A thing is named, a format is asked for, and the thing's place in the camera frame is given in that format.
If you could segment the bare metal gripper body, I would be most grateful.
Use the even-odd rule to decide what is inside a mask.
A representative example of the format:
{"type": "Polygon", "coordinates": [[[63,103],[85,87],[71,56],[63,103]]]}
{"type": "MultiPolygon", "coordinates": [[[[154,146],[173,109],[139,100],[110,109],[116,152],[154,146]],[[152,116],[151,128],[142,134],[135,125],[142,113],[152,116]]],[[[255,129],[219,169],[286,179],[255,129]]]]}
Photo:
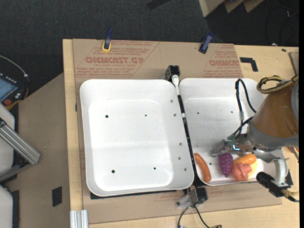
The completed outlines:
{"type": "Polygon", "coordinates": [[[238,152],[251,152],[264,162],[271,163],[278,160],[287,161],[281,149],[270,149],[260,144],[252,135],[241,134],[233,147],[238,152]]]}

